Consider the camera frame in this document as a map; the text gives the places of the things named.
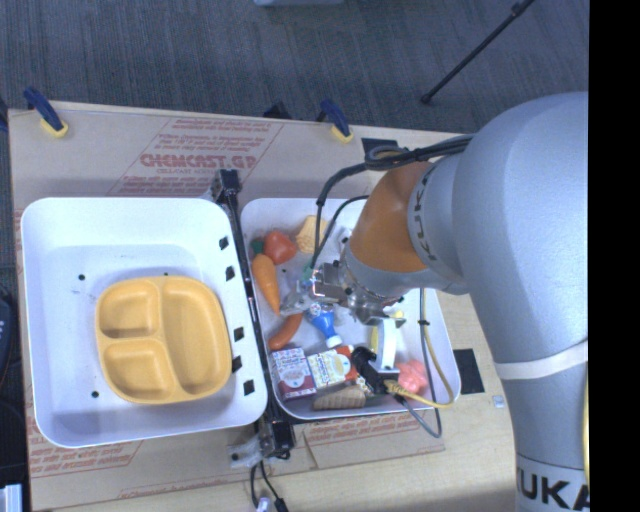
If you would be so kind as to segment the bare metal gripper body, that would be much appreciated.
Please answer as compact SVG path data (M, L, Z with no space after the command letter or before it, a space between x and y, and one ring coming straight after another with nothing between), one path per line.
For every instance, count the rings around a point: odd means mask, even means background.
M380 294L356 280L345 263L323 263L314 270L312 296L319 302L349 310L362 324L376 324L389 317L386 308L403 300L403 295Z

